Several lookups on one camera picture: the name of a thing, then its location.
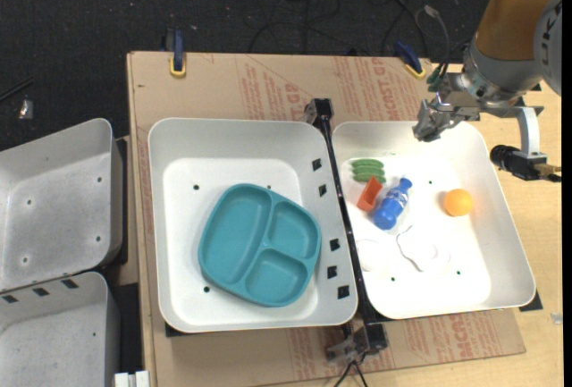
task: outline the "teal divided plate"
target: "teal divided plate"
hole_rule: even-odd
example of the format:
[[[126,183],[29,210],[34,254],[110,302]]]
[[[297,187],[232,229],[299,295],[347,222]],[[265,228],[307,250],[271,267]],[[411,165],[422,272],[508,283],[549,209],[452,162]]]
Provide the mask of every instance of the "teal divided plate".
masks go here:
[[[213,284],[267,307],[287,306],[306,289],[321,233],[303,207],[269,189],[227,189],[198,245],[202,274]]]

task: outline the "cardboard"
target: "cardboard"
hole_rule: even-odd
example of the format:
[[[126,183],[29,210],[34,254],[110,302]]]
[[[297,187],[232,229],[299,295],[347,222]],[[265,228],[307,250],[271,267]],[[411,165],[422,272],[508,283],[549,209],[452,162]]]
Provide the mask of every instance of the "cardboard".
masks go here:
[[[190,384],[238,387],[303,381],[307,385],[311,380],[338,377],[345,366],[329,363],[325,358],[325,348],[343,339],[338,328],[167,335],[157,302],[147,135],[155,122],[166,117],[300,120],[304,107],[314,97],[332,100],[334,123],[415,120],[420,100],[432,97],[426,92],[425,81],[407,72],[398,58],[219,54],[187,54],[186,57],[186,76],[175,79],[169,74],[167,53],[133,52],[128,55],[131,141],[136,145],[132,164],[136,176],[134,194],[143,347],[145,369],[151,374],[151,383],[159,387]],[[423,61],[423,65],[426,72],[431,73],[431,64]],[[552,110],[558,109],[558,102],[553,102],[552,98],[543,98],[541,102],[546,104],[547,101],[552,102]],[[556,121],[550,118],[548,132],[557,138],[558,116]],[[504,120],[494,119],[490,127],[484,125],[481,129],[481,126],[479,129],[486,138],[491,131],[500,130],[501,134],[493,138],[494,141],[509,139],[504,143],[519,146],[517,125],[505,127]],[[489,136],[485,135],[487,128],[490,128]],[[556,139],[553,142],[550,143],[552,149],[546,152],[551,154],[551,161],[559,163],[559,142]],[[536,194],[531,196],[532,201],[531,198],[523,199],[522,181],[504,174],[500,174],[503,188],[505,185],[514,188],[507,199],[511,211],[513,206],[520,211],[513,211],[513,215],[521,237],[522,231],[527,235],[534,229],[535,233],[530,236],[537,236],[541,231],[541,237],[550,242],[558,257],[561,252],[558,243],[559,233],[561,235],[559,188],[547,182],[527,183],[527,192],[536,191]],[[526,218],[529,213],[526,209],[534,198],[546,198],[554,204],[549,214],[538,213],[536,220],[531,221]],[[527,225],[521,223],[519,215]],[[561,264],[555,263],[553,256],[540,258],[539,264],[531,262],[533,270],[535,265],[550,265],[551,272],[541,283],[552,284],[547,288],[546,296],[551,309],[561,312],[562,301],[558,294]],[[555,332],[551,328],[548,339],[533,338],[534,343],[540,344],[533,350],[535,359],[540,360],[542,369],[539,369],[527,357],[519,327],[523,324],[533,332],[539,322],[546,322],[550,313],[548,310],[533,311],[543,314],[536,315],[536,320],[530,322],[530,318],[521,317],[518,312],[504,309],[390,321],[384,325],[389,348],[366,358],[362,371],[376,373],[374,379],[379,380],[379,385],[385,385],[384,379],[389,378],[383,373],[393,373],[398,368],[464,361],[462,368],[437,370],[433,377],[426,377],[425,373],[414,374],[414,378],[426,380],[424,385],[433,385],[431,379],[435,385],[459,385],[464,375],[471,375],[466,374],[471,369],[471,366],[466,367],[469,365],[467,360],[525,354],[519,356],[523,358],[518,359],[519,369],[515,373],[505,373],[513,370],[507,369],[507,363],[501,361],[495,365],[500,370],[497,376],[484,374],[479,377],[478,385],[487,385],[493,379],[498,381],[498,375],[504,374],[520,380],[513,385],[559,385],[563,378],[559,370],[563,366],[558,340],[561,327]],[[545,366],[549,360],[550,368]],[[394,375],[402,376],[404,380],[412,379],[408,370]],[[537,382],[527,383],[533,379]]]

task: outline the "orange fruit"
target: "orange fruit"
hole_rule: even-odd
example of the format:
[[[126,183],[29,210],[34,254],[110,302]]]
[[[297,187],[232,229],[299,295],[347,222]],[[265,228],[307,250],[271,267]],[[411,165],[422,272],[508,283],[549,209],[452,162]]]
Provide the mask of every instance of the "orange fruit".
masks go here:
[[[465,189],[454,189],[447,192],[443,205],[453,217],[467,215],[473,209],[473,197]]]

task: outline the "blue bottle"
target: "blue bottle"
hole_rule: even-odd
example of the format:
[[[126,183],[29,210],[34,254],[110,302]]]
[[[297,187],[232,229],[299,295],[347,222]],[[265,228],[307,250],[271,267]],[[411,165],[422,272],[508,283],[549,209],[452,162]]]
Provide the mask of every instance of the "blue bottle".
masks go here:
[[[375,226],[382,230],[390,230],[395,226],[397,218],[408,203],[408,189],[410,189],[412,185],[409,179],[402,177],[400,184],[387,192],[382,204],[374,212]]]

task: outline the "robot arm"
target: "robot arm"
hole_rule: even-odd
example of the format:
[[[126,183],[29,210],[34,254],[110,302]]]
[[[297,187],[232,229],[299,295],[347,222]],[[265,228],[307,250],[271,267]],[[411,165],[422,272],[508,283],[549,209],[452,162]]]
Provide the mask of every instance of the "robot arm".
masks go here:
[[[522,96],[541,80],[561,96],[562,0],[490,0],[466,50],[462,73],[440,65],[428,79],[435,98],[424,100],[415,137],[436,140],[480,113],[518,119],[521,149],[497,146],[491,159],[524,180],[560,181],[560,168],[547,164],[540,149],[536,116],[541,106],[526,106]]]

